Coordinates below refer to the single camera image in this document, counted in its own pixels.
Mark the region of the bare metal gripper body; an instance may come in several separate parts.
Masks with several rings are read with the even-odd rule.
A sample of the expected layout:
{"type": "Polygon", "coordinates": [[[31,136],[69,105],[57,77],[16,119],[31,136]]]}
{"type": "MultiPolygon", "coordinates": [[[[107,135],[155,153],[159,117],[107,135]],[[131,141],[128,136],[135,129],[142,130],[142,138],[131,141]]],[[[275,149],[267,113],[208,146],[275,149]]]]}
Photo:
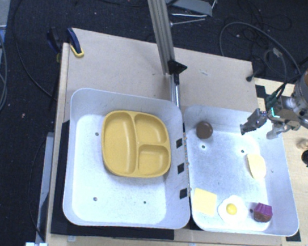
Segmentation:
{"type": "Polygon", "coordinates": [[[308,103],[295,96],[270,97],[267,114],[272,122],[288,129],[308,129],[308,103]]]}

